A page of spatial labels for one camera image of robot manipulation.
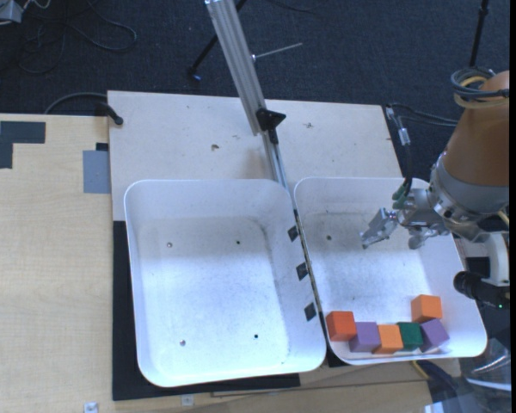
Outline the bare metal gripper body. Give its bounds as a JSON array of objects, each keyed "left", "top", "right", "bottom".
[{"left": 395, "top": 186, "right": 470, "bottom": 238}]

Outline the white plastic tray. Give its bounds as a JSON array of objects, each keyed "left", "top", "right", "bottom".
[
  {"left": 123, "top": 177, "right": 328, "bottom": 389},
  {"left": 292, "top": 176, "right": 488, "bottom": 367}
]

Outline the orange cube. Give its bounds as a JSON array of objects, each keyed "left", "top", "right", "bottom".
[
  {"left": 372, "top": 324, "right": 405, "bottom": 355},
  {"left": 325, "top": 311, "right": 358, "bottom": 342},
  {"left": 410, "top": 293, "right": 444, "bottom": 324}
]

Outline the purple cube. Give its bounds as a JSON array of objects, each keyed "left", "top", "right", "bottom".
[
  {"left": 347, "top": 321, "right": 383, "bottom": 354},
  {"left": 418, "top": 317, "right": 452, "bottom": 354}
]

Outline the green cube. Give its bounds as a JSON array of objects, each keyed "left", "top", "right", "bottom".
[{"left": 396, "top": 321, "right": 425, "bottom": 352}]

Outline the thin black and white rod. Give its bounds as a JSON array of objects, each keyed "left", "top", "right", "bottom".
[{"left": 264, "top": 130, "right": 328, "bottom": 344}]

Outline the black cylinder on white bracket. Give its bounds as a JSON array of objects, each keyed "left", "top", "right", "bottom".
[{"left": 452, "top": 230, "right": 511, "bottom": 311}]

